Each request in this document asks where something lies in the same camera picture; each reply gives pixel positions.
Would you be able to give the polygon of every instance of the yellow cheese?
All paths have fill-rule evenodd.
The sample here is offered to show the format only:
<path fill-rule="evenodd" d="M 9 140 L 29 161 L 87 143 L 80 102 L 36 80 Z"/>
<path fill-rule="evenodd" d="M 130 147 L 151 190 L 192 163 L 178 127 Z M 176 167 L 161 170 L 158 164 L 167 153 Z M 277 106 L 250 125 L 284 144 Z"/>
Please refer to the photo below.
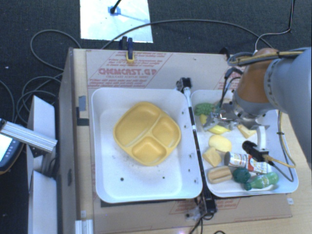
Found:
<path fill-rule="evenodd" d="M 221 156 L 214 147 L 210 147 L 204 152 L 203 158 L 209 162 L 213 167 L 216 167 L 221 162 Z"/>
<path fill-rule="evenodd" d="M 249 130 L 244 125 L 237 125 L 237 128 L 239 129 L 239 131 L 243 134 L 245 138 L 249 138 L 257 132 L 256 130 Z"/>
<path fill-rule="evenodd" d="M 230 140 L 221 135 L 212 135 L 208 142 L 210 147 L 214 147 L 221 152 L 230 152 L 232 150 L 232 143 Z"/>

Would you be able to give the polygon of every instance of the black cable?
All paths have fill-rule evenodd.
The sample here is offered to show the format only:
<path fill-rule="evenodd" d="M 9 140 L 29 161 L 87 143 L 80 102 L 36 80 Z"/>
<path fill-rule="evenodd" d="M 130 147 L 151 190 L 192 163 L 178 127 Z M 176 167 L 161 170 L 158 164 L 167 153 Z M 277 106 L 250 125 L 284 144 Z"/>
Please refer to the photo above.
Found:
<path fill-rule="evenodd" d="M 197 229 L 197 227 L 199 226 L 201 224 L 201 226 L 202 226 L 202 224 L 203 224 L 203 219 L 202 219 L 202 217 L 199 219 L 199 221 L 194 225 L 194 227 L 191 229 L 191 231 L 189 232 L 189 234 L 193 234 L 194 233 L 194 231 Z"/>
<path fill-rule="evenodd" d="M 227 59 L 227 63 L 229 66 L 231 66 L 231 62 L 238 60 L 239 62 L 239 58 L 240 57 L 252 57 L 253 53 L 251 52 L 240 52 L 240 53 L 236 53 L 234 55 L 231 55 L 230 58 Z"/>
<path fill-rule="evenodd" d="M 257 41 L 255 42 L 255 46 L 254 46 L 255 50 L 257 50 L 258 41 L 259 41 L 259 40 L 262 40 L 262 37 L 263 37 L 263 36 L 282 35 L 282 34 L 286 34 L 286 33 L 290 32 L 290 31 L 292 30 L 294 2 L 295 2 L 295 0 L 292 0 L 291 13 L 290 13 L 290 15 L 289 15 L 289 21 L 288 21 L 288 28 L 287 28 L 287 30 L 285 30 L 285 31 L 283 31 L 283 32 L 279 32 L 279 33 L 265 33 L 265 34 L 262 34 L 262 35 L 257 39 Z"/>
<path fill-rule="evenodd" d="M 115 38 L 113 38 L 112 40 L 110 40 L 107 44 L 105 44 L 101 49 L 105 49 L 107 48 L 112 42 L 114 42 L 114 40 L 122 37 L 123 35 L 131 32 L 131 31 L 134 31 L 136 29 L 140 29 L 140 28 L 143 28 L 143 27 L 146 27 L 146 26 L 151 26 L 151 25 L 157 25 L 157 24 L 163 24 L 163 23 L 173 23 L 173 22 L 205 22 L 205 23 L 219 23 L 219 24 L 225 24 L 225 25 L 230 25 L 230 26 L 233 26 L 233 27 L 237 27 L 237 28 L 240 28 L 244 31 L 247 31 L 249 32 L 250 34 L 256 36 L 257 38 L 259 38 L 260 36 L 258 36 L 255 32 L 243 27 L 243 26 L 240 26 L 238 24 L 234 24 L 234 23 L 231 23 L 231 22 L 226 22 L 226 21 L 218 21 L 218 20 L 208 20 L 208 19 L 173 19 L 173 20 L 163 20 L 163 21 L 154 21 L 154 22 L 149 22 L 149 23 L 146 23 L 146 24 L 142 24 L 142 25 L 139 25 L 137 27 L 134 27 L 132 29 L 129 29 L 121 34 L 119 34 L 118 36 L 116 36 Z M 273 48 L 267 41 L 265 41 L 264 39 L 261 39 L 261 41 L 263 41 L 266 45 L 268 45 L 270 48 Z"/>
<path fill-rule="evenodd" d="M 56 155 L 53 159 L 51 159 L 51 161 L 50 161 L 50 163 L 49 163 L 49 169 L 48 169 L 48 171 L 50 171 L 50 170 L 51 170 L 51 165 L 52 165 L 52 162 L 53 162 L 53 161 L 55 161 L 55 162 L 56 162 L 57 158 L 58 158 L 58 156 Z"/>
<path fill-rule="evenodd" d="M 31 53 L 32 53 L 40 62 L 42 62 L 43 64 L 45 64 L 45 65 L 47 65 L 47 66 L 49 66 L 49 67 L 51 67 L 51 68 L 54 68 L 54 69 L 63 71 L 62 68 L 56 67 L 56 66 L 54 66 L 54 65 L 52 65 L 52 64 L 50 64 L 50 63 L 44 61 L 43 59 L 41 59 L 41 58 L 35 53 L 35 51 L 34 51 L 34 48 L 33 48 L 33 41 L 34 41 L 34 39 L 35 39 L 38 35 L 40 35 L 40 34 L 42 34 L 42 33 L 46 33 L 46 32 L 54 32 L 54 33 L 58 33 L 58 34 L 61 34 L 61 35 L 65 35 L 65 36 L 69 37 L 73 42 L 75 42 L 75 44 L 76 44 L 80 49 L 81 49 L 81 45 L 80 45 L 79 42 L 78 42 L 75 38 L 73 38 L 71 35 L 69 35 L 69 34 L 67 34 L 67 33 L 65 33 L 65 32 L 63 32 L 63 31 L 55 30 L 55 29 L 41 30 L 41 31 L 37 32 L 36 34 L 34 34 L 34 36 L 31 38 L 31 40 L 30 40 L 30 50 L 31 50 Z"/>
<path fill-rule="evenodd" d="M 234 78 L 232 78 L 232 79 L 229 81 L 229 83 L 227 84 L 227 86 L 226 86 L 226 88 L 225 88 L 225 94 L 227 93 L 227 91 L 228 91 L 228 89 L 229 89 L 229 87 L 230 87 L 232 81 L 234 81 L 234 80 L 236 80 L 236 79 L 240 79 L 240 77 L 239 77 L 239 76 L 234 77 Z"/>
<path fill-rule="evenodd" d="M 13 122 L 14 121 L 14 117 L 15 117 L 15 103 L 14 103 L 14 98 L 13 98 L 12 92 L 9 89 L 9 87 L 7 85 L 5 85 L 5 83 L 2 80 L 0 80 L 0 84 L 7 90 L 7 92 L 10 95 L 10 98 L 11 98 L 11 101 L 12 101 L 12 122 Z"/>
<path fill-rule="evenodd" d="M 200 234 L 203 234 L 203 219 L 201 219 L 201 222 L 200 222 Z"/>
<path fill-rule="evenodd" d="M 18 105 L 19 105 L 20 101 L 23 100 L 23 98 L 24 98 L 25 96 L 27 96 L 27 95 L 29 95 L 29 94 L 35 94 L 35 93 L 48 94 L 48 95 L 51 95 L 51 96 L 56 97 L 56 95 L 54 95 L 54 94 L 52 94 L 52 93 L 50 93 L 50 92 L 44 91 L 44 90 L 30 91 L 30 92 L 25 93 L 24 95 L 22 95 L 22 96 L 19 98 L 19 100 L 18 100 L 18 102 L 17 102 L 17 104 L 16 104 L 16 107 L 19 108 Z M 17 117 L 18 117 L 23 123 L 27 124 L 27 121 L 24 120 L 24 119 L 22 118 L 22 116 L 20 115 L 20 109 L 17 110 L 16 113 L 17 113 Z"/>
<path fill-rule="evenodd" d="M 213 217 L 214 217 L 214 214 L 210 215 L 209 218 L 206 218 L 206 216 L 203 216 L 203 219 L 209 221 L 209 220 L 211 220 Z"/>
<path fill-rule="evenodd" d="M 223 99 L 224 99 L 224 97 L 225 97 L 225 94 L 226 94 L 226 92 L 228 91 L 228 87 L 227 87 L 227 85 L 226 85 L 227 80 L 228 80 L 228 78 L 230 77 L 230 75 L 231 75 L 233 72 L 238 73 L 239 75 L 242 75 L 242 74 L 243 74 L 243 72 L 242 72 L 241 70 L 239 70 L 238 68 L 235 68 L 235 67 L 232 67 L 232 68 L 228 69 L 227 72 L 225 73 L 225 76 L 224 76 L 224 83 L 223 83 L 223 88 L 222 88 L 221 100 L 219 101 L 219 103 L 218 103 L 218 105 L 217 105 L 217 107 L 220 108 L 220 109 L 221 109 L 221 107 L 222 107 Z M 233 79 L 230 80 L 229 84 L 230 84 L 233 80 L 235 80 L 235 79 L 237 79 L 237 78 L 240 78 L 240 77 L 234 77 Z"/>
<path fill-rule="evenodd" d="M 60 84 L 61 82 L 60 82 L 60 80 L 57 79 L 57 77 L 58 77 L 58 76 L 61 76 L 61 75 L 62 75 L 62 74 L 57 75 L 57 76 L 55 76 L 55 77 L 50 77 L 50 76 L 39 76 L 39 77 L 32 78 L 31 80 L 29 80 L 29 81 L 24 85 L 21 94 L 24 95 L 24 92 L 25 92 L 25 89 L 26 89 L 27 85 L 28 85 L 29 83 L 31 83 L 32 81 L 36 80 L 36 79 L 45 79 L 45 78 L 46 78 L 46 79 L 49 79 L 49 80 L 46 81 L 46 82 L 44 82 L 44 83 L 42 83 L 41 85 L 39 85 L 39 86 L 38 86 L 37 88 L 35 88 L 33 91 L 38 90 L 39 88 L 43 87 L 44 85 L 46 85 L 46 84 L 49 83 L 50 81 L 56 81 L 56 82 L 58 82 L 58 83 Z M 29 99 L 29 97 L 28 97 L 27 99 L 23 99 L 23 105 L 24 105 L 24 108 L 26 109 L 27 112 L 30 111 L 29 108 L 28 108 L 27 105 L 26 105 L 26 101 Z"/>
<path fill-rule="evenodd" d="M 291 171 L 291 169 L 288 167 L 289 171 L 290 171 L 290 174 L 291 174 L 291 177 L 292 178 L 289 178 L 281 169 L 279 169 L 279 167 L 277 165 L 275 165 L 273 162 L 271 164 L 273 167 L 275 167 L 275 169 L 277 169 L 287 180 L 289 180 L 290 182 L 294 182 L 294 178 L 293 178 L 293 173 Z"/>

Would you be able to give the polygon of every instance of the green toy bottle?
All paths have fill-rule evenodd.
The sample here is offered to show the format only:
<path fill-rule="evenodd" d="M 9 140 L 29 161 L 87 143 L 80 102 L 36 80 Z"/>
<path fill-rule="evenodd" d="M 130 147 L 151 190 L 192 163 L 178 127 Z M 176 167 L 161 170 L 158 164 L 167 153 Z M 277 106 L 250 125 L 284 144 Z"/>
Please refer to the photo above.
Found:
<path fill-rule="evenodd" d="M 275 172 L 263 174 L 255 177 L 253 181 L 245 184 L 245 190 L 249 191 L 252 188 L 262 189 L 269 185 L 275 185 L 278 182 L 278 175 Z"/>

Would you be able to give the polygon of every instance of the monitor screen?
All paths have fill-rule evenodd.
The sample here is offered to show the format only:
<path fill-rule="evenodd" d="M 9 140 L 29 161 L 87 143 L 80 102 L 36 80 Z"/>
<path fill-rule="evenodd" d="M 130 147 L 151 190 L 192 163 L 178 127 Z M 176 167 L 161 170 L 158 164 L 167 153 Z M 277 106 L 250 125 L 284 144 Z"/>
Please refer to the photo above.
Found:
<path fill-rule="evenodd" d="M 10 146 L 12 138 L 0 134 L 0 161 L 2 160 L 6 150 Z"/>

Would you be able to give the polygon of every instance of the dark carpet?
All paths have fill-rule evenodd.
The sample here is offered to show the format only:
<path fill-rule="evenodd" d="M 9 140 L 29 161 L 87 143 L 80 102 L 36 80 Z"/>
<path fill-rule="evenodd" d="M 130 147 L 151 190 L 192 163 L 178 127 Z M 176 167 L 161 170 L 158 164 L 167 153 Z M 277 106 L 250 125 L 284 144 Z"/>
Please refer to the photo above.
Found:
<path fill-rule="evenodd" d="M 151 21 L 209 19 L 241 25 L 256 34 L 285 31 L 292 0 L 148 0 Z M 23 86 L 38 76 L 55 76 L 59 71 L 39 62 L 30 51 L 31 37 L 45 29 L 64 31 L 83 48 L 98 49 L 106 42 L 80 39 L 79 0 L 0 0 L 0 80 L 11 90 L 15 103 Z M 292 30 L 266 36 L 274 48 L 289 50 L 311 46 L 312 0 L 295 0 Z M 254 35 L 219 23 L 182 22 L 152 26 L 154 43 L 135 43 L 135 50 L 218 53 L 227 47 L 231 54 L 254 51 Z M 266 44 L 259 42 L 259 48 Z M 63 35 L 46 33 L 34 41 L 38 56 L 64 67 L 69 47 L 76 45 Z M 117 49 L 115 42 L 109 47 Z M 31 84 L 27 90 L 42 81 Z M 45 89 L 57 94 L 59 85 Z M 47 95 L 44 99 L 53 100 Z M 0 84 L 0 118 L 11 121 L 12 102 Z M 27 119 L 27 112 L 21 111 Z M 0 233 L 27 233 L 28 191 L 26 154 L 22 153 L 9 172 L 0 175 Z"/>

